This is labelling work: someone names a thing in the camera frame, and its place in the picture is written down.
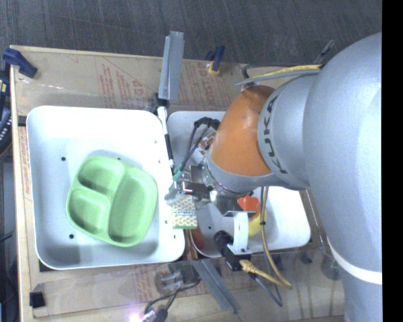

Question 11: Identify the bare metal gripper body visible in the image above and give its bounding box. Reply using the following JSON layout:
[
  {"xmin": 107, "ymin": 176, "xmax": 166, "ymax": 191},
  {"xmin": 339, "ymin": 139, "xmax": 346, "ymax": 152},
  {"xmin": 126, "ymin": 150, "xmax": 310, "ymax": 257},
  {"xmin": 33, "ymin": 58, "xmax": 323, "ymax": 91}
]
[{"xmin": 180, "ymin": 164, "xmax": 256, "ymax": 217}]

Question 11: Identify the yellow and white patterned carton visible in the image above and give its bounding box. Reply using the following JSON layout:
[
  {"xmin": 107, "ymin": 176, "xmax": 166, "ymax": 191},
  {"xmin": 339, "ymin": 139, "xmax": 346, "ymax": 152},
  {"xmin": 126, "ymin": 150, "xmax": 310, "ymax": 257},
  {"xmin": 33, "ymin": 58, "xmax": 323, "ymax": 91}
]
[{"xmin": 171, "ymin": 195, "xmax": 199, "ymax": 230}]

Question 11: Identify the white and orange carton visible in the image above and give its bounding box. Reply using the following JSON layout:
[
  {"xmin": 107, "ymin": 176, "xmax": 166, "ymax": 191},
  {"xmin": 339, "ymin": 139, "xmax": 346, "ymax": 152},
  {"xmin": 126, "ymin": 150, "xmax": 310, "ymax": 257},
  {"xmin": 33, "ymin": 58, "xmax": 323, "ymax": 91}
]
[{"xmin": 190, "ymin": 129, "xmax": 219, "ymax": 164}]

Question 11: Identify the thin black and white rod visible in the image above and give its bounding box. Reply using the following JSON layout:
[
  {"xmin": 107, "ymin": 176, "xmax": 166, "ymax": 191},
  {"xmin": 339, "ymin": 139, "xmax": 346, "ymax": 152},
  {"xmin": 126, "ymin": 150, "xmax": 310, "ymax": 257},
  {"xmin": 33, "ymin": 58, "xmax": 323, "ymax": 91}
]
[{"xmin": 156, "ymin": 105, "xmax": 176, "ymax": 177}]

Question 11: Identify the green divided plate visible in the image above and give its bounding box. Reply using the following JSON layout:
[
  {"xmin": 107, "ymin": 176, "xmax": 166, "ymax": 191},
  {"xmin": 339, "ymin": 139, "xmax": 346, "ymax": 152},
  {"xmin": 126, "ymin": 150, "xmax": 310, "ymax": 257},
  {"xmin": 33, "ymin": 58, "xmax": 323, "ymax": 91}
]
[{"xmin": 65, "ymin": 155, "xmax": 159, "ymax": 248}]

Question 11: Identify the yellow banana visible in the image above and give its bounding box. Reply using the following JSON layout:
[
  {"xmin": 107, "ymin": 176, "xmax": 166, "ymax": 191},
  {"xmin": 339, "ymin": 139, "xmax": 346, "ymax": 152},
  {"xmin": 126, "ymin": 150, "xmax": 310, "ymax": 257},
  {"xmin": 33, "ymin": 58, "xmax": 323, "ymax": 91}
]
[{"xmin": 248, "ymin": 209, "xmax": 268, "ymax": 237}]

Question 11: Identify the white plastic tray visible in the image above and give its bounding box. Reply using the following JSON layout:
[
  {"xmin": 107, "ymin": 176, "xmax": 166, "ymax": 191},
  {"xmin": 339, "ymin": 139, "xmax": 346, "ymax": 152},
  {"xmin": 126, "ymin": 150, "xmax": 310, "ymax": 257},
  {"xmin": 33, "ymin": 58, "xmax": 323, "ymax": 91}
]
[
  {"xmin": 26, "ymin": 105, "xmax": 186, "ymax": 270},
  {"xmin": 167, "ymin": 111, "xmax": 312, "ymax": 259}
]

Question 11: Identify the brown cardboard board red print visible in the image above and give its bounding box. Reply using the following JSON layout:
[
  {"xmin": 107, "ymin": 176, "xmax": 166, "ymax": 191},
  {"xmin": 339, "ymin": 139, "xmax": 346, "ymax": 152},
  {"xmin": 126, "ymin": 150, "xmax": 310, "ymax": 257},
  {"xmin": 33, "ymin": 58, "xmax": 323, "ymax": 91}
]
[{"xmin": 9, "ymin": 44, "xmax": 344, "ymax": 322}]

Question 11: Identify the black cylinder on white bracket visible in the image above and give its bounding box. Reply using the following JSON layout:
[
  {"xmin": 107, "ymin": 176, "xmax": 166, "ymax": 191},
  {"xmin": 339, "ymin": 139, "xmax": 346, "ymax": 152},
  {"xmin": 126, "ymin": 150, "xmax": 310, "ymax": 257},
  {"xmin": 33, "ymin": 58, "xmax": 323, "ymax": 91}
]
[{"xmin": 213, "ymin": 210, "xmax": 257, "ymax": 272}]

